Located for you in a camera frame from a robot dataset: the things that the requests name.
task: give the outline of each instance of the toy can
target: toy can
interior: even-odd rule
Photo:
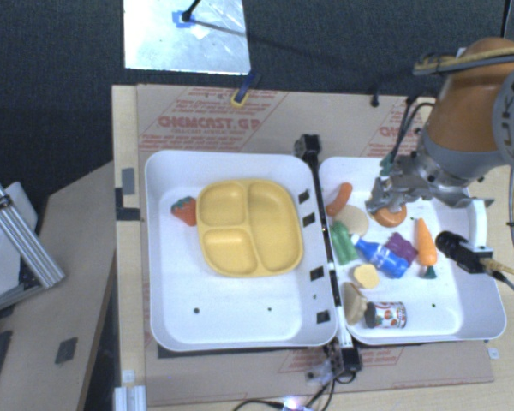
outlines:
[[[369,328],[402,329],[407,323],[407,312],[402,302],[369,302],[365,319]]]

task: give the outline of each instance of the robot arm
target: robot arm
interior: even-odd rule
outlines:
[[[512,46],[483,39],[463,57]],[[459,71],[446,79],[416,151],[397,157],[387,178],[375,179],[366,206],[397,213],[406,202],[435,197],[465,207],[466,187],[503,164],[514,168],[514,63]]]

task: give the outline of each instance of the toy food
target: toy food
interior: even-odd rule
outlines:
[[[365,264],[354,269],[354,279],[364,288],[372,289],[379,284],[379,274],[373,265]]]
[[[196,200],[191,196],[178,200],[171,206],[171,214],[181,219],[186,225],[194,227],[196,225]]]
[[[352,194],[352,184],[349,182],[342,182],[333,202],[326,205],[327,215],[332,217],[337,215],[348,202],[350,194]]]
[[[405,218],[408,216],[408,209],[404,205],[402,205],[402,210],[398,213],[391,213],[388,210],[388,207],[383,207],[374,213],[374,219],[383,227],[387,227],[389,229],[393,227],[397,227],[401,224]]]
[[[377,242],[367,242],[352,235],[352,243],[363,257],[383,271],[388,277],[400,278],[408,269],[408,261]]]
[[[419,251],[419,263],[427,267],[424,277],[436,278],[433,266],[438,261],[438,252],[430,231],[422,218],[417,220],[417,250]]]
[[[330,234],[332,237],[333,249],[335,250],[335,254],[337,255],[340,265],[346,265],[350,261],[358,259],[358,253],[356,252],[354,245],[352,245],[349,231],[343,223],[337,221],[333,224]]]
[[[368,299],[352,283],[343,284],[344,317],[349,325],[355,325],[363,318],[368,308]]]
[[[369,229],[369,219],[366,212],[353,205],[346,205],[333,221],[342,223],[352,235],[364,236]]]
[[[413,248],[410,241],[406,241],[398,232],[394,233],[385,244],[398,257],[404,258],[411,266],[411,262],[417,257],[417,250]]]
[[[408,320],[408,314],[402,302],[381,301],[368,303],[365,312],[366,326],[382,329],[403,329]]]

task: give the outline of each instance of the yellow plate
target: yellow plate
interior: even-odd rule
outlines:
[[[297,212],[276,182],[214,182],[198,195],[196,221],[206,262],[220,274],[273,276],[301,261]]]

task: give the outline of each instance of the dark fabric backdrop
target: dark fabric backdrop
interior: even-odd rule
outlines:
[[[260,88],[410,94],[427,51],[499,36],[505,0],[243,0]],[[507,37],[514,39],[514,0]],[[111,86],[237,86],[123,67],[123,0],[0,0],[0,182],[45,196],[112,159]]]

